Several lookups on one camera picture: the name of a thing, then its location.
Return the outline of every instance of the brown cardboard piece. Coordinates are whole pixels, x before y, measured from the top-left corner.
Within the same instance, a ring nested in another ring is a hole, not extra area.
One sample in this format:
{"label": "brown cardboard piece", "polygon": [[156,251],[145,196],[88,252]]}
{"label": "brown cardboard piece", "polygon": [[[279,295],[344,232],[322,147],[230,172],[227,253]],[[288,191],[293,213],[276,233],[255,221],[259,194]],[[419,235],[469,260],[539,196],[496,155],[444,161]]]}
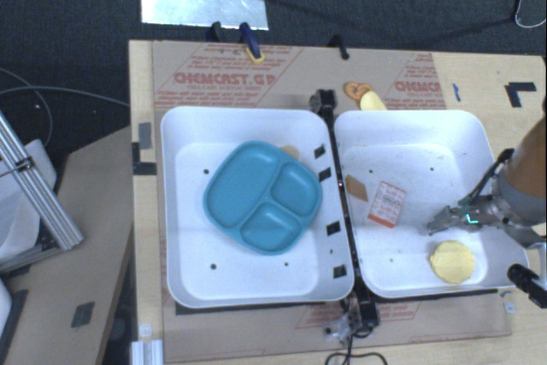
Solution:
{"label": "brown cardboard piece", "polygon": [[[156,42],[153,72],[156,127],[179,105],[306,109],[318,89],[337,93],[336,113],[358,109],[348,82],[370,84],[388,109],[445,109],[431,54],[353,50],[348,61],[327,48],[262,46],[254,65],[241,44]],[[161,144],[156,129],[156,144]],[[162,251],[164,360],[189,362],[339,348],[325,326],[342,315],[339,303],[247,309],[181,308],[166,284],[161,147],[157,149]],[[382,303],[381,323],[356,346],[409,344],[510,334],[497,294]]]}

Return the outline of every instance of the blue plate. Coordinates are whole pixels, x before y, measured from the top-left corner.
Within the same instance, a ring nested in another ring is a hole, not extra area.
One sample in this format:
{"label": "blue plate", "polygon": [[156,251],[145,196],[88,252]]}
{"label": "blue plate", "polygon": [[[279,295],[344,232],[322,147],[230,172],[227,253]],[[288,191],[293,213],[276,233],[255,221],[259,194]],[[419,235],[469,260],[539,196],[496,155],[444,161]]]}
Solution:
{"label": "blue plate", "polygon": [[262,254],[289,250],[315,218],[321,184],[302,163],[264,142],[241,144],[221,164],[203,196],[220,230]]}

